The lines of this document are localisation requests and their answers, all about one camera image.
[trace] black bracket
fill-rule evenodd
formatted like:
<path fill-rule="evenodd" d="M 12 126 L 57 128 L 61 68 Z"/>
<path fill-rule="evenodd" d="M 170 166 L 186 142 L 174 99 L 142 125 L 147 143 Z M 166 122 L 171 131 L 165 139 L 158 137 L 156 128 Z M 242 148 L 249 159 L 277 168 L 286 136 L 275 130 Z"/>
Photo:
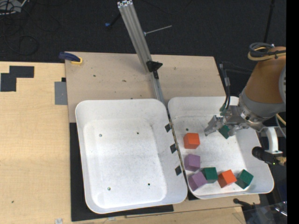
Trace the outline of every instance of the black bracket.
<path fill-rule="evenodd" d="M 149 72 L 154 73 L 154 78 L 159 79 L 159 75 L 158 75 L 157 71 L 163 64 L 160 62 L 148 61 L 148 62 L 146 62 L 146 65 L 149 69 Z"/>

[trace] cube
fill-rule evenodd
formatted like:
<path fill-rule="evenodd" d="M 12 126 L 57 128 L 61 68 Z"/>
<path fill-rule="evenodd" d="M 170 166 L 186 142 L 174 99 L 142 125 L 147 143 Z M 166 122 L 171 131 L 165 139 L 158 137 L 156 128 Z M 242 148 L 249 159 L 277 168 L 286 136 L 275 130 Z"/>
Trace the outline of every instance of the cube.
<path fill-rule="evenodd" d="M 236 181 L 237 179 L 231 169 L 224 171 L 218 175 L 218 183 L 221 188 L 226 187 Z"/>
<path fill-rule="evenodd" d="M 243 169 L 237 176 L 237 181 L 235 182 L 238 186 L 245 189 L 247 188 L 253 179 L 253 175 Z"/>
<path fill-rule="evenodd" d="M 198 133 L 187 133 L 184 136 L 184 148 L 196 149 L 200 145 Z"/>
<path fill-rule="evenodd" d="M 204 168 L 202 171 L 208 183 L 214 183 L 218 180 L 218 175 L 215 167 Z"/>
<path fill-rule="evenodd" d="M 188 171 L 196 171 L 200 168 L 200 156 L 188 154 L 184 158 L 185 169 Z"/>
<path fill-rule="evenodd" d="M 189 186 L 192 191 L 200 188 L 201 186 L 207 184 L 207 180 L 202 172 L 198 172 L 188 177 Z"/>

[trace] dark background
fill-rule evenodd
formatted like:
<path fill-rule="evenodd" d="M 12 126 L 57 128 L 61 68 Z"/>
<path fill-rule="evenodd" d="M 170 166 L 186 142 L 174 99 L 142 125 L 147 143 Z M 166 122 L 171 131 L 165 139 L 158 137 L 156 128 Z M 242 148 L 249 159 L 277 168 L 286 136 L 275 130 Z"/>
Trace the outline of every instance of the dark background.
<path fill-rule="evenodd" d="M 118 1 L 30 0 L 20 13 L 0 10 L 0 61 L 61 63 L 61 51 L 135 53 L 122 18 L 105 26 L 118 15 Z M 146 35 L 151 54 L 213 56 L 217 65 L 243 68 L 228 74 L 234 96 L 256 64 L 247 58 L 250 44 L 286 46 L 286 0 L 134 0 L 134 6 L 145 32 L 172 25 Z M 262 204 L 286 201 L 286 168 L 271 170 L 276 185 L 261 195 Z"/>

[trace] blue tool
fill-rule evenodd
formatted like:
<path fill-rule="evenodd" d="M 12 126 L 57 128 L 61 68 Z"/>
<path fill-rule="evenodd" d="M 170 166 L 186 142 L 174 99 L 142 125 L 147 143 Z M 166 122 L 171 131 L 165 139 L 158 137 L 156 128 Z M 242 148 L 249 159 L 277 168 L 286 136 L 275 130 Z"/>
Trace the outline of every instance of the blue tool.
<path fill-rule="evenodd" d="M 67 52 L 60 52 L 58 58 L 71 61 L 72 64 L 81 64 L 82 63 L 81 57 L 75 56 L 74 54 L 67 53 Z"/>

